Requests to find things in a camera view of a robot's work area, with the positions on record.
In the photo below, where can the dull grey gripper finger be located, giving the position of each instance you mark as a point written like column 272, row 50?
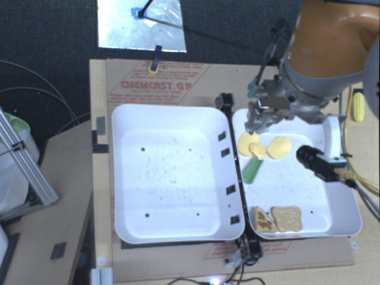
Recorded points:
column 252, row 119
column 271, row 120

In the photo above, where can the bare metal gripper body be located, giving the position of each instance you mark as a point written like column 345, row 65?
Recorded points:
column 277, row 101

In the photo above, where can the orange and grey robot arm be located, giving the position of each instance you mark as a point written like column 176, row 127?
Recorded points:
column 326, row 40

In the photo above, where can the yellow potato chip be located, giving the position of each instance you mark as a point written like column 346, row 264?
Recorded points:
column 244, row 143
column 279, row 148

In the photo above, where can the small orange-yellow toy food piece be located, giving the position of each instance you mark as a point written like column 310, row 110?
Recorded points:
column 257, row 150

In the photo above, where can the thin black rod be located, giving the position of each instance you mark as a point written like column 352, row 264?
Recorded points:
column 237, row 159

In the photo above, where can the green toy vegetable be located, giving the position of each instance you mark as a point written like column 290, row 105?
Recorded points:
column 251, row 171

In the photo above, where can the white plastic tray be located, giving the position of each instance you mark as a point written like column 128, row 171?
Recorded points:
column 172, row 177
column 294, row 188

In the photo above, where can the yellow toy corn cob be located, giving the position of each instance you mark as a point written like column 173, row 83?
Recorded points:
column 358, row 107

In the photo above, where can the brown cardboard board red print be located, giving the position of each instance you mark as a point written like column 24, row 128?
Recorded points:
column 166, row 82

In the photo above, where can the toy pizza slice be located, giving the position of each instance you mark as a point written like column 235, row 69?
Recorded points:
column 262, row 220

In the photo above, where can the brown toy bread slice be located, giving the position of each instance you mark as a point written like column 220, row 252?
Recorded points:
column 287, row 219

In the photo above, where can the black cylinder on white bracket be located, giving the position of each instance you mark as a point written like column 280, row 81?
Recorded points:
column 319, row 160

